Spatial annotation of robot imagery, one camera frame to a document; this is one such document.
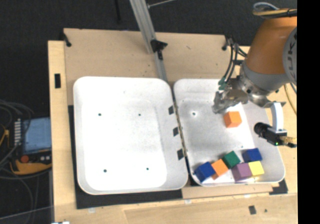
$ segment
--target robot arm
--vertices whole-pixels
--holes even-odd
[[[296,147],[296,141],[288,138],[282,127],[285,102],[271,102],[267,96],[287,83],[297,85],[297,10],[274,8],[258,11],[255,6],[254,13],[265,20],[246,55],[232,38],[226,38],[223,49],[231,47],[230,64],[233,67],[239,65],[240,72],[236,78],[231,78],[233,68],[231,71],[228,68],[219,82],[212,110],[216,114],[223,113],[228,107],[248,101],[262,108],[271,108],[272,126],[256,124],[255,132],[276,146]],[[244,60],[239,61],[237,54],[245,56]]]

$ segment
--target blue block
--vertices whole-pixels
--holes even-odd
[[[262,156],[258,148],[247,149],[244,153],[242,153],[242,157],[245,163],[262,160]]]
[[[198,166],[198,168],[194,171],[194,174],[197,176],[200,182],[203,182],[215,173],[216,171],[209,162],[205,162],[204,164]]]

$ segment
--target empty white tray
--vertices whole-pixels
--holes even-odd
[[[82,77],[73,86],[76,169],[92,195],[169,191],[188,180],[170,86]]]
[[[266,110],[252,102],[230,107],[227,111],[240,112],[242,123],[238,127],[226,128],[223,114],[212,111],[218,82],[218,79],[181,79],[174,84],[177,113],[192,178],[205,187],[280,182],[285,177],[285,166],[278,147],[254,132],[256,123],[269,124]],[[264,174],[260,177],[235,182],[229,170],[217,179],[209,177],[201,183],[194,174],[199,165],[213,163],[231,151],[243,162],[242,152],[252,148],[258,148],[262,156]]]

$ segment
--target orange block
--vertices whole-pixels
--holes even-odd
[[[222,159],[215,161],[211,166],[215,170],[215,174],[211,176],[214,180],[229,170]]]
[[[239,111],[229,111],[223,116],[223,119],[227,128],[238,127],[242,123]]]

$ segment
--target block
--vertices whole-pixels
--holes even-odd
[[[225,174],[229,169],[226,166],[225,162],[222,159],[219,159],[211,164],[212,168],[215,171],[215,174],[212,175],[212,178],[215,180],[221,175]]]
[[[242,157],[245,163],[262,160],[262,156],[258,148],[247,149],[245,152],[242,153]]]
[[[241,181],[251,178],[252,172],[247,162],[238,163],[231,169],[234,180]]]
[[[229,111],[223,116],[227,128],[238,127],[242,123],[239,111]]]
[[[248,162],[248,165],[253,177],[257,177],[265,173],[260,161]]]
[[[241,162],[241,160],[234,151],[231,151],[228,154],[224,155],[222,157],[222,160],[229,169]]]
[[[204,180],[211,177],[215,173],[216,172],[215,172],[214,168],[212,167],[212,165],[209,162],[205,162],[205,163],[201,164],[194,171],[194,174],[197,176],[197,178],[199,179],[200,182],[203,182]]]

